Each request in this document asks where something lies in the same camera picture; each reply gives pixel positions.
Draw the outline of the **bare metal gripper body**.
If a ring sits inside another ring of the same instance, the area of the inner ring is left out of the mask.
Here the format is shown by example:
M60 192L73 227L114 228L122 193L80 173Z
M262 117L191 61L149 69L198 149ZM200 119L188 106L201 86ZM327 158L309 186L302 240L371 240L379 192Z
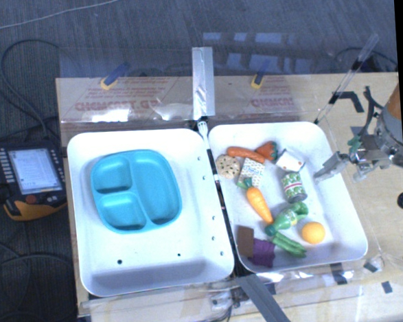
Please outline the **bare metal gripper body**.
M357 134L347 142L350 161L357 174L368 174L376 169L394 165L403 169L402 126L377 127L373 134Z

